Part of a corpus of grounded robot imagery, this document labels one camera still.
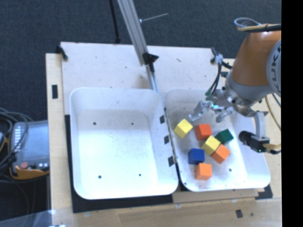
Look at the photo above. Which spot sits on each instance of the white plastic tray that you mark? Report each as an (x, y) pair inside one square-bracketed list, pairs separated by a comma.
[(239, 171), (113, 145)]

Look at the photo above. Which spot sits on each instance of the orange cube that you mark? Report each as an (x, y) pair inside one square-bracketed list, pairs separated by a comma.
[(203, 131), (203, 171), (221, 154)]

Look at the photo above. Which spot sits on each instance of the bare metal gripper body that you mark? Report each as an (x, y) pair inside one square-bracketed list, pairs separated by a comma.
[(228, 102)]

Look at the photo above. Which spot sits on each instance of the pale flat board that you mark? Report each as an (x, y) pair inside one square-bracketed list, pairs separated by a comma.
[(104, 67)]

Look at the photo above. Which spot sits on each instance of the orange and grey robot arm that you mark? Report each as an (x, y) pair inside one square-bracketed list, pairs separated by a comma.
[(253, 63)]

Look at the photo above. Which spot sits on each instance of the green cube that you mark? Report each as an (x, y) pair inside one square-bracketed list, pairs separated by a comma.
[(225, 135)]

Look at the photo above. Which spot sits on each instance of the yellow cube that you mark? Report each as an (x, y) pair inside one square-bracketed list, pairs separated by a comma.
[(210, 144), (183, 128)]

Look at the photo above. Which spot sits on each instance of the black cylinder on white bracket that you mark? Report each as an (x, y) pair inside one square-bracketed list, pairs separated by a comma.
[(254, 142)]

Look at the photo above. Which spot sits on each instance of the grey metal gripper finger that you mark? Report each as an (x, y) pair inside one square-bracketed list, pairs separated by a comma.
[(223, 115), (198, 112)]

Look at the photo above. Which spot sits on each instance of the blue cube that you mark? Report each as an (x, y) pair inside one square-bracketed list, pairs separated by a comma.
[(196, 155)]

